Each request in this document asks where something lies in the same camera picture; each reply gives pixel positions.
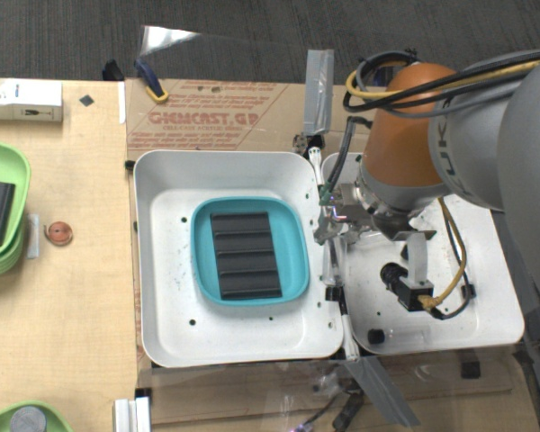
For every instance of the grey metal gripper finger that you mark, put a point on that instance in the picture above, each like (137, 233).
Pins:
(352, 236)
(326, 232)

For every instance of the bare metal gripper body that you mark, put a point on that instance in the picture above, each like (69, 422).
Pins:
(364, 212)

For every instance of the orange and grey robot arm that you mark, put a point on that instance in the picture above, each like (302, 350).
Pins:
(400, 124)

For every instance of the thin black and white rod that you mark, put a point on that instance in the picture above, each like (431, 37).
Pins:
(347, 326)

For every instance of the small black cap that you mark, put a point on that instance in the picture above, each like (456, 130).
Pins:
(375, 336)

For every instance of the blue plate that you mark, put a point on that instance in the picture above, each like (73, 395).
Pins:
(202, 250)

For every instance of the white plastic tray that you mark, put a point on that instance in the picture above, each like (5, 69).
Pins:
(171, 259)
(490, 286)

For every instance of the brown cardboard board red print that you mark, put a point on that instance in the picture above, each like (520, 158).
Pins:
(234, 115)

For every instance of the brown round tape roll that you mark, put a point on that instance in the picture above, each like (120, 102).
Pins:
(59, 234)

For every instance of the green plate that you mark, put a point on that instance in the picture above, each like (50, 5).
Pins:
(4, 160)
(54, 414)
(9, 266)

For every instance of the white cardboard box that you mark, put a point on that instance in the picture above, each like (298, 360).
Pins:
(22, 99)

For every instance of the grey round can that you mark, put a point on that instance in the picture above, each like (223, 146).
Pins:
(28, 420)

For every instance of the black cylinder on white bracket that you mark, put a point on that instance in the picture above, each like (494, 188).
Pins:
(409, 286)

